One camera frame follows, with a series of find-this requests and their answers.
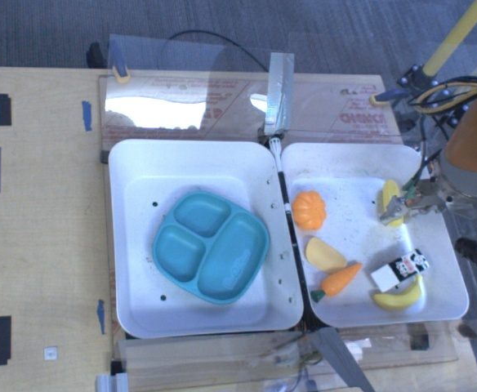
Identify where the white plastic tray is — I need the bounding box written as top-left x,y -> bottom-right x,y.
107,138 -> 305,340
281,141 -> 470,329

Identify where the yellow oval toy food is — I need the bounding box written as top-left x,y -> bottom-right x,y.
376,179 -> 406,229

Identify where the blue divided plate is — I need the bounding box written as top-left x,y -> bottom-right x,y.
151,189 -> 271,305

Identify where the orange toy carrot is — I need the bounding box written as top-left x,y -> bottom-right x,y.
310,262 -> 363,304

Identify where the yellow banana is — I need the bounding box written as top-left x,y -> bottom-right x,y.
372,274 -> 425,312

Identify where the brown cardboard board red print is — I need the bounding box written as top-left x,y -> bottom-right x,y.
98,71 -> 459,369

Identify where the yellow toy slice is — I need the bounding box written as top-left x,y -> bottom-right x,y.
305,236 -> 349,274

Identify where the orange toy pumpkin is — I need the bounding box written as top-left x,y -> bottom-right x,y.
291,189 -> 328,232

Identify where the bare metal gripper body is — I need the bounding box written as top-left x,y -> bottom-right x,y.
404,177 -> 477,221

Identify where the white cow print carton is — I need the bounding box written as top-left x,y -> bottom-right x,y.
370,248 -> 430,294

